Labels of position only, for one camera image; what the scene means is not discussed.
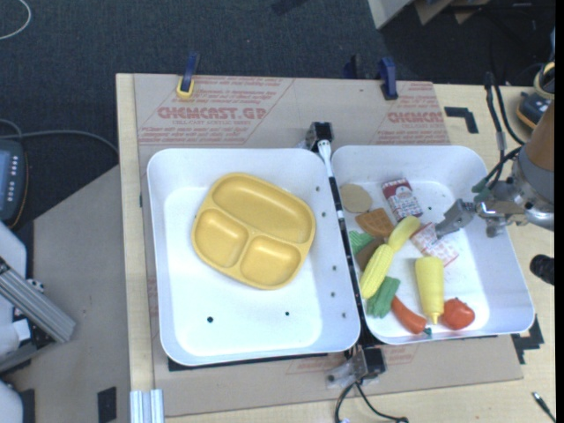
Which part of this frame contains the red tomato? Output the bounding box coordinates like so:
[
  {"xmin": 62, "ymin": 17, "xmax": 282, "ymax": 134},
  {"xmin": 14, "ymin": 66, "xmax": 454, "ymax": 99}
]
[{"xmin": 440, "ymin": 297, "xmax": 477, "ymax": 331}]

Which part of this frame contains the brown cardboard board red print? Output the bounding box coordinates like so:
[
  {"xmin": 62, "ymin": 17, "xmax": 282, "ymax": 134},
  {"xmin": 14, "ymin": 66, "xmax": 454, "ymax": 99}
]
[{"xmin": 131, "ymin": 73, "xmax": 525, "ymax": 418}]

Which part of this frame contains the green lettuce leaf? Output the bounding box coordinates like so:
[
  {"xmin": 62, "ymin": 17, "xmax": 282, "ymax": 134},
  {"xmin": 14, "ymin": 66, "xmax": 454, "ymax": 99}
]
[{"xmin": 348, "ymin": 229, "xmax": 375, "ymax": 257}]

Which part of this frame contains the black block with thin wires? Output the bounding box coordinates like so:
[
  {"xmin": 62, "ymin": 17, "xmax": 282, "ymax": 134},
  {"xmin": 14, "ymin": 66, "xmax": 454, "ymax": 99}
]
[
  {"xmin": 360, "ymin": 345, "xmax": 388, "ymax": 377},
  {"xmin": 307, "ymin": 121, "xmax": 335, "ymax": 144}
]

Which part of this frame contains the yellow mustard bottle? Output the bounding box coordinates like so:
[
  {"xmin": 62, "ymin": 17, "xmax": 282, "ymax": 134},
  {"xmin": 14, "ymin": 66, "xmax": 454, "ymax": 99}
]
[{"xmin": 413, "ymin": 256, "xmax": 446, "ymax": 326}]

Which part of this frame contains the black cylinder on white bracket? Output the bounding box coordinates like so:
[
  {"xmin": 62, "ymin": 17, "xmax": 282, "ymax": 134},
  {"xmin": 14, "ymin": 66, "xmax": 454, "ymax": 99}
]
[{"xmin": 530, "ymin": 253, "xmax": 556, "ymax": 286}]

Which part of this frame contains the white plastic tray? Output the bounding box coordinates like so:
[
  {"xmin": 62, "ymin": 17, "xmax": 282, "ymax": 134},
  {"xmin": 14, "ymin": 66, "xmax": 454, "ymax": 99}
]
[
  {"xmin": 145, "ymin": 147, "xmax": 362, "ymax": 367},
  {"xmin": 330, "ymin": 145, "xmax": 537, "ymax": 346}
]

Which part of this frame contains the orange waffle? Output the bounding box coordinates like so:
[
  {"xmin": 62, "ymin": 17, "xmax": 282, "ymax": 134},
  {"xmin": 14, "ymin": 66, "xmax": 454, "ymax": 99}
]
[{"xmin": 354, "ymin": 208, "xmax": 396, "ymax": 239}]

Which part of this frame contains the red and white packet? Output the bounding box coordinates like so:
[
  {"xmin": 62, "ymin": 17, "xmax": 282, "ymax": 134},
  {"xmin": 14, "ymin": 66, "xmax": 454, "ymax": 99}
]
[{"xmin": 409, "ymin": 222, "xmax": 461, "ymax": 269}]

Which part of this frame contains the pale yellow banana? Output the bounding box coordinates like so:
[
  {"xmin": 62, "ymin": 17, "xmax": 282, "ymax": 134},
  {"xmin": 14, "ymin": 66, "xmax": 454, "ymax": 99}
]
[{"xmin": 387, "ymin": 215, "xmax": 421, "ymax": 253}]

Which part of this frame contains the orange carrot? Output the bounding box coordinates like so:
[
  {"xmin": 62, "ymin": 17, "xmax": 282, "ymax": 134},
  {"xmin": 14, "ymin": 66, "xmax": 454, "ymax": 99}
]
[{"xmin": 390, "ymin": 295, "xmax": 432, "ymax": 337}]

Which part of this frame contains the yellow divided plate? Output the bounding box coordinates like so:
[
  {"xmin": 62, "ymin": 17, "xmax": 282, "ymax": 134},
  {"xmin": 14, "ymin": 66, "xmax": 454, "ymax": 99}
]
[{"xmin": 190, "ymin": 172, "xmax": 317, "ymax": 291}]

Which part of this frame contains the tan round biscuit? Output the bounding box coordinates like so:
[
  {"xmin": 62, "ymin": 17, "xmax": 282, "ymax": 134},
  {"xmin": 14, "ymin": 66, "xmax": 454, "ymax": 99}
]
[{"xmin": 339, "ymin": 183, "xmax": 373, "ymax": 214}]

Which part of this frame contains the thin black and white rod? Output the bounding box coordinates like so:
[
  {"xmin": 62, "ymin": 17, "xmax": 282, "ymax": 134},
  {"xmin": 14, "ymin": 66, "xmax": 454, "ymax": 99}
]
[{"xmin": 317, "ymin": 140, "xmax": 367, "ymax": 348}]

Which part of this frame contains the yellow corn cob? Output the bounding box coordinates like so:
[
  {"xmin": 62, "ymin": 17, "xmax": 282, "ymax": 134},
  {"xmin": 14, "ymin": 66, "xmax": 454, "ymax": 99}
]
[{"xmin": 359, "ymin": 243, "xmax": 395, "ymax": 300}]

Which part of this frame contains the green bean bundle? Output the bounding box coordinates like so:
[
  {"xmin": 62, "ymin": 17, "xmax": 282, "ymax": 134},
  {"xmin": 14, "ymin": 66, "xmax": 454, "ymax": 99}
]
[{"xmin": 366, "ymin": 276, "xmax": 402, "ymax": 319}]

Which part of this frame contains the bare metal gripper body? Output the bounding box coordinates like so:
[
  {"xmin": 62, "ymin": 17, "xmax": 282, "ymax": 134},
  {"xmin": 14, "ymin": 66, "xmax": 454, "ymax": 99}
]
[{"xmin": 474, "ymin": 181, "xmax": 556, "ymax": 238}]

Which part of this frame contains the red and white carton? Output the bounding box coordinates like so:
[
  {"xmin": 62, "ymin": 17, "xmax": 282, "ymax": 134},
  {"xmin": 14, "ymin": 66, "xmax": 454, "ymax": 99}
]
[{"xmin": 381, "ymin": 177, "xmax": 425, "ymax": 223}]

